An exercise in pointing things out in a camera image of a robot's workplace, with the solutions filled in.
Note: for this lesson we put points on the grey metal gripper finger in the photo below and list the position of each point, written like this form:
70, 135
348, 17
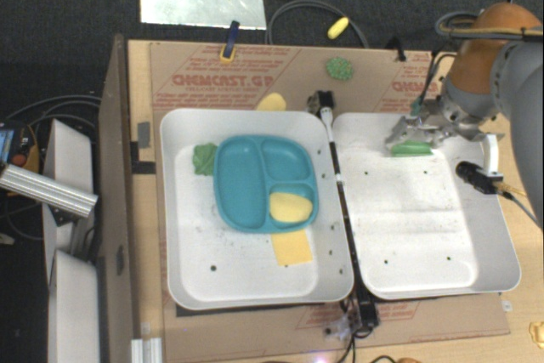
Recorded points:
437, 138
397, 132

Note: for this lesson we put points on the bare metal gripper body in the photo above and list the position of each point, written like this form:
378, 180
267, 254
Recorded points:
457, 123

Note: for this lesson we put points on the green pea pod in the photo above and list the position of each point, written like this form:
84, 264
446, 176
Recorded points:
410, 149

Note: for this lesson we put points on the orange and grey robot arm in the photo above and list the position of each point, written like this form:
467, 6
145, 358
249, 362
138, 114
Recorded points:
480, 59

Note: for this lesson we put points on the thin black and white rod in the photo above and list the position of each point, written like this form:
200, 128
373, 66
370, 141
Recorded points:
340, 178

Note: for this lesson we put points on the green dotted round toy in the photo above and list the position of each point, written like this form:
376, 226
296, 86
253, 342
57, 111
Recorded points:
340, 69

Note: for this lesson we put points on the white plastic tray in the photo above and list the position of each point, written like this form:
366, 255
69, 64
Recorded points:
238, 268
416, 225

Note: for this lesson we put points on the brown cardboard board red print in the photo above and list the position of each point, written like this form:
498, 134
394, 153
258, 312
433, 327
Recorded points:
297, 68

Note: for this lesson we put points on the yellow oblong toy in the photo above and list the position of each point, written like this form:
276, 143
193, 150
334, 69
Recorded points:
338, 27

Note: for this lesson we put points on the yellow rounded toy food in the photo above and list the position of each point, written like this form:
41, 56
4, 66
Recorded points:
291, 208
272, 103

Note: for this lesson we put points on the yellow cheese slice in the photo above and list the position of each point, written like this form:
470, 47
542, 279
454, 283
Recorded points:
292, 251

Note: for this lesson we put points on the blue divided plate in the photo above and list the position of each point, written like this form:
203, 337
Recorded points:
242, 183

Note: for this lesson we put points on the green lettuce leaf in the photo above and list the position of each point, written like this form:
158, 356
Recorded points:
204, 159

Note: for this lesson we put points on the yellow toy food piece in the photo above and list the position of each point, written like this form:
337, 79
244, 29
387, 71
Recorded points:
537, 331

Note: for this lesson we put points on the black cylinder on white bracket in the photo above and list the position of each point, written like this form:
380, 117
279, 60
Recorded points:
478, 176

